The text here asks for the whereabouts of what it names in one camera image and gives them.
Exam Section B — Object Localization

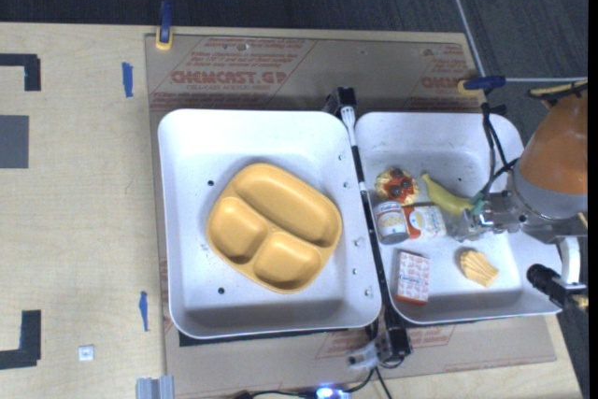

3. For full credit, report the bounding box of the orange and white carton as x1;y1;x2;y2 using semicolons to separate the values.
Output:
393;249;432;306

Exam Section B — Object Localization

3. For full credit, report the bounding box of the black cylinder on white bracket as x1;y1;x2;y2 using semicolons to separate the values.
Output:
526;235;589;310

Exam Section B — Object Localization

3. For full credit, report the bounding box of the yellow banana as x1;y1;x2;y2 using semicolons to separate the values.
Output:
420;172;476;217

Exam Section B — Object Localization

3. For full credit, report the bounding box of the yellow divided plate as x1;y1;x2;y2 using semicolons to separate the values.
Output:
205;162;344;295

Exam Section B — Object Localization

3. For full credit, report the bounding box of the small white and orange can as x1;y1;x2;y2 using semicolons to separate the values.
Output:
373;200;411;246

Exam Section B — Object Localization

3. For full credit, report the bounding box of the thin black and white rod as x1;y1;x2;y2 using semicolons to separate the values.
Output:
340;106;399;329

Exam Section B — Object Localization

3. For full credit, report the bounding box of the white plastic tray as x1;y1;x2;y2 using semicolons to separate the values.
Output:
157;107;383;340
353;110;564;326

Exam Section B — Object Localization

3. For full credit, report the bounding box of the brown cardboard board red print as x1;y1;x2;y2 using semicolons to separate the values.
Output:
143;32;558;383

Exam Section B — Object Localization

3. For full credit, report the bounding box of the orange and white packet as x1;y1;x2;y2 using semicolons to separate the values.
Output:
403;205;448;241

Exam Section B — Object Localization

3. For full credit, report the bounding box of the black block with thin wires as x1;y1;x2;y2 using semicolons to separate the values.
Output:
321;86;359;116
372;324;414;364

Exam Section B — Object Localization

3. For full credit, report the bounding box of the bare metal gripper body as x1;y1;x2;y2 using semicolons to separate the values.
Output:
478;190;589;245

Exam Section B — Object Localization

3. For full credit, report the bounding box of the yellow ridged biscuit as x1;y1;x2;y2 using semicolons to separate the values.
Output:
459;248;501;289

